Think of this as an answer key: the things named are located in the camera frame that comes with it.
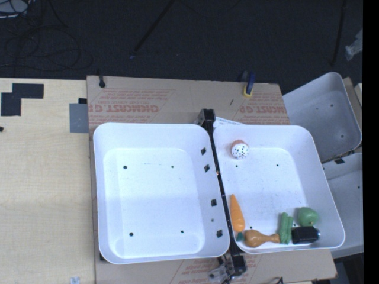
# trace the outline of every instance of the toy food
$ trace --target toy food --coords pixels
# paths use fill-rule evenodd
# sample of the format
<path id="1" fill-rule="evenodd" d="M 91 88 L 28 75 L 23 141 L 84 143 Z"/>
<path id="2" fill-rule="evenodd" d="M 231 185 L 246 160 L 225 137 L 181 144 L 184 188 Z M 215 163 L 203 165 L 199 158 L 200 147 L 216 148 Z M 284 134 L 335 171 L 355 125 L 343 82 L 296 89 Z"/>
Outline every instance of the toy food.
<path id="1" fill-rule="evenodd" d="M 249 146 L 242 140 L 236 140 L 232 143 L 232 155 L 237 159 L 244 159 L 249 154 Z"/>
<path id="2" fill-rule="evenodd" d="M 317 241 L 320 237 L 320 232 L 313 226 L 301 226 L 292 229 L 292 243 L 306 244 Z"/>
<path id="3" fill-rule="evenodd" d="M 294 218 L 292 216 L 288 215 L 286 212 L 282 213 L 279 229 L 280 243 L 288 244 L 291 241 L 291 228 L 293 221 Z"/>
<path id="4" fill-rule="evenodd" d="M 309 207 L 298 209 L 297 221 L 300 226 L 314 226 L 319 220 L 319 214 Z"/>
<path id="5" fill-rule="evenodd" d="M 245 219 L 243 218 L 241 207 L 236 196 L 230 196 L 230 219 L 232 221 L 233 230 L 236 231 L 237 241 L 243 241 L 243 230 L 245 229 Z"/>
<path id="6" fill-rule="evenodd" d="M 280 237 L 278 234 L 264 235 L 258 230 L 245 231 L 245 243 L 247 246 L 258 247 L 266 242 L 280 243 Z"/>

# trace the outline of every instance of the black floor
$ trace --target black floor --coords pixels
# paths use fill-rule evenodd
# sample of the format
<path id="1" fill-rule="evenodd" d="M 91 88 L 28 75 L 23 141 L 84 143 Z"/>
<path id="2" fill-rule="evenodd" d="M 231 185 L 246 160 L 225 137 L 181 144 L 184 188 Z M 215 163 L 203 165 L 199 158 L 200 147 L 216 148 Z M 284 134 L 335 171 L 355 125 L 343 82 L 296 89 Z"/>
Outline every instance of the black floor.
<path id="1" fill-rule="evenodd" d="M 24 0 L 0 12 L 0 77 L 87 75 L 278 83 L 285 94 L 327 73 L 362 82 L 362 56 L 345 57 L 363 25 L 363 0 Z M 335 64 L 331 64 L 339 43 Z"/>

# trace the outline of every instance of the orange carrot toy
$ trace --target orange carrot toy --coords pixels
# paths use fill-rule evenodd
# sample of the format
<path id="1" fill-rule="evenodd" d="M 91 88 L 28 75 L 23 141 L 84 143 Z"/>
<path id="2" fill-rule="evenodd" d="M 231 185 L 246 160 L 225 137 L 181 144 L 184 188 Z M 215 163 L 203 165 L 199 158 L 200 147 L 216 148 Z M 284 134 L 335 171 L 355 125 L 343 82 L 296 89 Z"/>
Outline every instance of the orange carrot toy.
<path id="1" fill-rule="evenodd" d="M 236 196 L 230 196 L 230 218 L 234 231 L 238 233 L 237 241 L 243 241 L 243 230 L 245 230 L 245 219 L 243 218 L 241 207 L 238 204 Z"/>

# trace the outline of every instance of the white tray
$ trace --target white tray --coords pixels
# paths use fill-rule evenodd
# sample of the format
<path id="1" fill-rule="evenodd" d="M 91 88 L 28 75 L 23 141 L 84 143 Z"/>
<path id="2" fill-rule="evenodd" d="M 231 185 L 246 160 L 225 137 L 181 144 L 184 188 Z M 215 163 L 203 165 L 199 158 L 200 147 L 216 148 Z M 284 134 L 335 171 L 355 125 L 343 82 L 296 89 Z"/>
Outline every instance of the white tray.
<path id="1" fill-rule="evenodd" d="M 362 141 L 343 79 L 335 72 L 283 96 L 288 118 L 311 133 L 322 163 L 341 156 Z"/>
<path id="2" fill-rule="evenodd" d="M 245 159 L 230 152 L 235 140 L 249 146 Z M 228 203 L 235 194 L 246 229 L 262 234 L 278 232 L 282 212 L 294 217 L 297 208 L 308 206 L 320 219 L 315 225 L 320 238 L 309 244 L 267 242 L 259 247 L 237 245 L 246 253 L 270 253 L 299 249 L 334 248 L 343 244 L 345 232 L 322 169 L 311 134 L 296 125 L 220 125 L 214 142 Z"/>
<path id="3" fill-rule="evenodd" d="M 363 155 L 355 153 L 323 164 L 346 233 L 333 258 L 363 253 Z"/>
<path id="4" fill-rule="evenodd" d="M 94 132 L 99 248 L 114 264 L 218 257 L 230 244 L 208 133 L 106 123 Z"/>

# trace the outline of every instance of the black tape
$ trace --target black tape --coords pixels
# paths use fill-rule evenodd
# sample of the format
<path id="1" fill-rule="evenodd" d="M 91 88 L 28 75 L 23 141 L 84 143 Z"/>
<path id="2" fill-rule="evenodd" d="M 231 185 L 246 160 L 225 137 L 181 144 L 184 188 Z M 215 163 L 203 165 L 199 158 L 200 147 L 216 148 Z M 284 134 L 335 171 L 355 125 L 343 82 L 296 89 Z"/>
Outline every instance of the black tape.
<path id="1" fill-rule="evenodd" d="M 21 99 L 43 99 L 43 84 L 13 83 L 12 92 L 1 93 L 1 115 L 21 116 Z"/>

